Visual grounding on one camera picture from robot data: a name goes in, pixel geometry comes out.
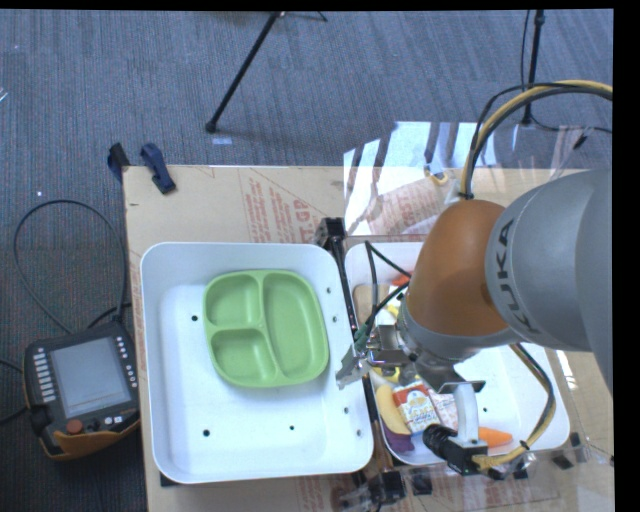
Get white plastic tray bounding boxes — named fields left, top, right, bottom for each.
left=139, top=241, right=376, bottom=485
left=343, top=241, right=572, bottom=467

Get thin black and white rod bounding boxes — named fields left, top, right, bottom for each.
left=331, top=234, right=384, bottom=469

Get white and red packet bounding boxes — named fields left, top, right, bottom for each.
left=428, top=389, right=460, bottom=430

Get tan bread slice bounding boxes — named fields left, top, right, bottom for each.
left=352, top=283, right=397, bottom=327

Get black cylinder on white bracket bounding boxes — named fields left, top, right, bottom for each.
left=422, top=379, right=489, bottom=477

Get orange carrot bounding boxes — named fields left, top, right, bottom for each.
left=477, top=425, right=515, bottom=449

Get brown cardboard board red print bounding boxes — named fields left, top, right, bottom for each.
left=122, top=164, right=614, bottom=512

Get red and white carton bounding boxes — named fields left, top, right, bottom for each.
left=391, top=381, right=442, bottom=435

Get black block with thin wires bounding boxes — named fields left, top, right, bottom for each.
left=368, top=469, right=407, bottom=504
left=315, top=216, right=347, bottom=247

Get black tripod stand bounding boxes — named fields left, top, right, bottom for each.
left=205, top=10, right=329, bottom=134
left=518, top=9, right=547, bottom=127

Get yellow banana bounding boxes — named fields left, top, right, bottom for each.
left=374, top=383, right=413, bottom=437

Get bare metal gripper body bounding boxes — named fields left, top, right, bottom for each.
left=366, top=324, right=420, bottom=381

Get green divided plate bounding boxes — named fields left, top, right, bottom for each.
left=202, top=269, right=331, bottom=389

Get purple grapes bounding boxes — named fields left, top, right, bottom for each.
left=382, top=423, right=417, bottom=454

